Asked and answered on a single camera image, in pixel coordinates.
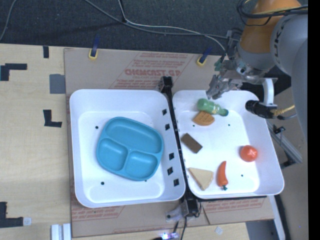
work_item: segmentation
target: blue plate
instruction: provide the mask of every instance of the blue plate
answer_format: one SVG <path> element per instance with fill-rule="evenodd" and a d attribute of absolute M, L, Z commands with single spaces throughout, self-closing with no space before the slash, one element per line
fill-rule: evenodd
<path fill-rule="evenodd" d="M 157 171 L 164 141 L 152 127 L 126 117 L 114 117 L 100 135 L 96 158 L 107 171 L 145 181 Z"/>

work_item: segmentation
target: wooden surface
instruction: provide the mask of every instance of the wooden surface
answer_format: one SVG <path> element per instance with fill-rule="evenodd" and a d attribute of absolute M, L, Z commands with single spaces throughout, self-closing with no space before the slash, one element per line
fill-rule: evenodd
<path fill-rule="evenodd" d="M 30 217 L 30 226 L 0 228 L 0 239 L 50 239 L 50 226 L 71 222 L 66 96 L 50 94 L 49 75 L 64 75 L 64 48 L 0 44 L 0 65 L 26 63 L 0 81 L 0 202 L 7 218 Z M 43 110 L 62 127 L 45 127 Z M 248 240 L 245 223 L 187 227 L 184 240 Z M 149 240 L 162 232 L 148 231 L 86 237 L 88 240 Z"/>

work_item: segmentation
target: red tomato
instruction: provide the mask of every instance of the red tomato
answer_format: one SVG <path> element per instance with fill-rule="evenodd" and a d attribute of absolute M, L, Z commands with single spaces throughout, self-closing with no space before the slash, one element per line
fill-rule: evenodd
<path fill-rule="evenodd" d="M 245 145 L 240 152 L 241 158 L 246 162 L 252 162 L 256 160 L 258 151 L 251 145 Z"/>

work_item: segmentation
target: green bottle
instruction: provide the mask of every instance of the green bottle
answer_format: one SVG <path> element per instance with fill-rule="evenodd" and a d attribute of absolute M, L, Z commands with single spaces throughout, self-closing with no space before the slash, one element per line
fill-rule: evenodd
<path fill-rule="evenodd" d="M 214 115 L 221 115 L 223 117 L 226 117 L 229 114 L 229 111 L 225 108 L 222 108 L 220 105 L 209 101 L 205 98 L 201 98 L 198 100 L 197 103 L 197 108 L 200 111 L 205 111 L 208 112 L 210 114 L 214 114 Z"/>

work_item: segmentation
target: toy bread slice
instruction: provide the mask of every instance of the toy bread slice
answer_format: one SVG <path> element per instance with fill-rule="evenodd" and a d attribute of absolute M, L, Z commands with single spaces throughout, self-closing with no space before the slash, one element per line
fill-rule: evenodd
<path fill-rule="evenodd" d="M 208 112 L 200 111 L 193 121 L 200 126 L 209 126 L 215 121 L 215 118 Z"/>
<path fill-rule="evenodd" d="M 212 180 L 214 179 L 214 173 L 210 170 L 188 168 L 189 173 L 192 175 L 201 190 L 206 190 Z"/>

